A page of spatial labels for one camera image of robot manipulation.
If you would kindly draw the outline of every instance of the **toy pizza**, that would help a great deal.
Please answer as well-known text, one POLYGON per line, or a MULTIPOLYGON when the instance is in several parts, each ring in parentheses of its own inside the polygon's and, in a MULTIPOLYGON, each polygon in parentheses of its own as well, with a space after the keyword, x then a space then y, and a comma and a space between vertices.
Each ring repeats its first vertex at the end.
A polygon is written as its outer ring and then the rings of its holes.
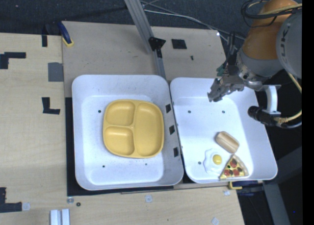
POLYGON ((220 179, 230 179, 247 176, 248 171, 238 156, 233 154, 220 175, 220 179))

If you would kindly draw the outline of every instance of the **pepperoni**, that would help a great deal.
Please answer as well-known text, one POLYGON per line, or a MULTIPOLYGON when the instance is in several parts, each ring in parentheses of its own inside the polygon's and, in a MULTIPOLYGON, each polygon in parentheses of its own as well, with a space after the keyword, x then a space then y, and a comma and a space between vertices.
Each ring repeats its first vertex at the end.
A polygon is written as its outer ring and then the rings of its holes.
POLYGON ((237 169, 234 169, 234 174, 235 174, 235 176, 239 176, 240 175, 240 173, 239 173, 239 171, 237 169))
POLYGON ((225 169, 224 174, 225 174, 225 176, 229 176, 230 175, 229 170, 225 169))
POLYGON ((230 162, 230 166, 232 166, 233 168, 236 167, 236 160, 232 159, 232 161, 230 162))

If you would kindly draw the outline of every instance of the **brown cylinder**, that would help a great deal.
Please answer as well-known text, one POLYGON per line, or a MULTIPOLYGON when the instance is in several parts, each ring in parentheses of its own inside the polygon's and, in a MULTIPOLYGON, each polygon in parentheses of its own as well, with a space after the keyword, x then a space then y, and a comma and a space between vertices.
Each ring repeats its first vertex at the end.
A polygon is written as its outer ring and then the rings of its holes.
MULTIPOLYGON (((265 3, 259 14, 263 14, 286 6, 297 5, 293 0, 270 0, 265 3)), ((244 53, 253 59, 272 60, 277 59, 276 38, 282 23, 290 14, 281 15, 269 26, 251 28, 243 43, 244 53)), ((273 18, 255 19, 252 26, 268 25, 273 18)))

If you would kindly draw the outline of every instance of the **yellow divided tray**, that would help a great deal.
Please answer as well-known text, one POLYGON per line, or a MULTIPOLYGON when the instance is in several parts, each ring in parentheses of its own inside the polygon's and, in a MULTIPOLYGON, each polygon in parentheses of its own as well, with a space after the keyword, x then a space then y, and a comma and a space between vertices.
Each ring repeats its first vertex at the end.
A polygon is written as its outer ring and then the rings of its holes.
POLYGON ((105 147, 115 155, 153 157, 163 147, 162 112, 148 101, 112 101, 105 110, 103 138, 105 147))

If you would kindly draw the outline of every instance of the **wooden table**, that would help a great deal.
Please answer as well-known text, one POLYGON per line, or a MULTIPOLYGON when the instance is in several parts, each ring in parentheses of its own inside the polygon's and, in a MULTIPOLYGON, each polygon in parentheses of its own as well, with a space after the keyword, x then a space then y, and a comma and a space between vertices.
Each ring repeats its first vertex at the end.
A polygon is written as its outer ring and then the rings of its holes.
POLYGON ((49 224, 53 209, 69 209, 73 225, 201 225, 214 218, 244 224, 236 191, 226 186, 74 196, 67 203, 64 83, 48 80, 48 63, 63 63, 61 37, 48 36, 43 47, 40 35, 1 33, 0 42, 0 54, 26 52, 0 69, 0 187, 6 203, 30 204, 28 211, 0 213, 0 224, 49 224), (42 97, 60 113, 44 114, 42 97))

